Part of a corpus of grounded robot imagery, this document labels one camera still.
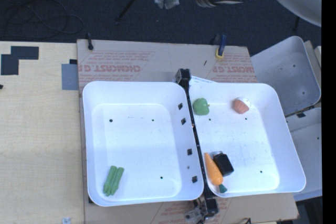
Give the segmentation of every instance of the black floor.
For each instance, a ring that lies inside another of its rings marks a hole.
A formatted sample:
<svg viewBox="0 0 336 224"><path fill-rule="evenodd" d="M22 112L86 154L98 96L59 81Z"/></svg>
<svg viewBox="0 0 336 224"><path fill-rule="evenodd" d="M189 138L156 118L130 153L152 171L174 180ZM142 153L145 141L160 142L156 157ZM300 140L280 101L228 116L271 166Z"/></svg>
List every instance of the black floor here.
<svg viewBox="0 0 336 224"><path fill-rule="evenodd" d="M246 46L254 55L290 37L321 46L321 27L303 19L276 0L199 7L180 0L160 9L154 0L135 0L121 23L115 19L130 0L0 0L0 37L11 41L76 42L92 39L209 44L225 34L228 45Z"/></svg>

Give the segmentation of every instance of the blue clamp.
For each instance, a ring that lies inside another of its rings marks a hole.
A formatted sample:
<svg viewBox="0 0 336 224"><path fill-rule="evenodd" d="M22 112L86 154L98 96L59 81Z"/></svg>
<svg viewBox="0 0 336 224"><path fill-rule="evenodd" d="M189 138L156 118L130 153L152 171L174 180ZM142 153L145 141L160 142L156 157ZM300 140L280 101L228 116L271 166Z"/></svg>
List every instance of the blue clamp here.
<svg viewBox="0 0 336 224"><path fill-rule="evenodd" d="M226 36L222 35L222 39L220 40L220 46L216 49L216 58L223 59L224 58L224 48L226 46Z"/></svg>

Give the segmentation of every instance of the orange carrot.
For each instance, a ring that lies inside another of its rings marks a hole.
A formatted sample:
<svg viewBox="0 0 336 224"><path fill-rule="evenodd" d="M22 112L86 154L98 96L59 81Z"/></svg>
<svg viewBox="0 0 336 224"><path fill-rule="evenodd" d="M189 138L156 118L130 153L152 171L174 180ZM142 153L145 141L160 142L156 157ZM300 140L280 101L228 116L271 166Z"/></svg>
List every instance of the orange carrot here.
<svg viewBox="0 0 336 224"><path fill-rule="evenodd" d="M223 176L219 171L218 166L212 160L208 152L204 153L204 158L208 177L210 178L212 184L219 186L223 182Z"/></svg>

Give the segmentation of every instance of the green object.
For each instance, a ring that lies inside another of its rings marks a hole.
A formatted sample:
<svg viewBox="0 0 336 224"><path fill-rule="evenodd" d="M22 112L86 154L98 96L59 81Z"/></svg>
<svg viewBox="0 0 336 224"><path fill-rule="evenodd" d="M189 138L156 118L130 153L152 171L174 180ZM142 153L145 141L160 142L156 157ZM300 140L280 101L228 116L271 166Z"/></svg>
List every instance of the green object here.
<svg viewBox="0 0 336 224"><path fill-rule="evenodd" d="M104 193L108 192L108 190L110 188L110 185L112 183L113 176L115 175L116 171L117 171L117 167L112 165L110 167L109 174L107 175L107 179L106 179L105 184L104 184L104 188L103 188Z"/></svg>
<svg viewBox="0 0 336 224"><path fill-rule="evenodd" d="M124 168L119 167L117 169L117 172L115 173L115 176L113 177L112 184L110 185L111 186L111 188L110 188L111 195L113 195L117 191L123 172L124 172Z"/></svg>
<svg viewBox="0 0 336 224"><path fill-rule="evenodd" d="M198 98L193 103L194 113L196 115L208 115L209 114L209 105L205 98Z"/></svg>
<svg viewBox="0 0 336 224"><path fill-rule="evenodd" d="M219 192L220 192L220 193L224 193L224 192L226 192L226 191L227 191L227 188L224 187L223 184L220 184L220 186L219 186Z"/></svg>

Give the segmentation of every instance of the light wood surface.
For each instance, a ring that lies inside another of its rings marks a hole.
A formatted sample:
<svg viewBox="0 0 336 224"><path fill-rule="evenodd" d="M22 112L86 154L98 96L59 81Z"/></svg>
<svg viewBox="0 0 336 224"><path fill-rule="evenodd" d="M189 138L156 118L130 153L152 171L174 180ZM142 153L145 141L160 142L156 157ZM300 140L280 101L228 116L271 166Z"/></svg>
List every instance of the light wood surface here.
<svg viewBox="0 0 336 224"><path fill-rule="evenodd" d="M84 223L78 91L62 90L61 65L76 44L38 46L38 60L20 60L19 75L0 76L0 222Z"/></svg>

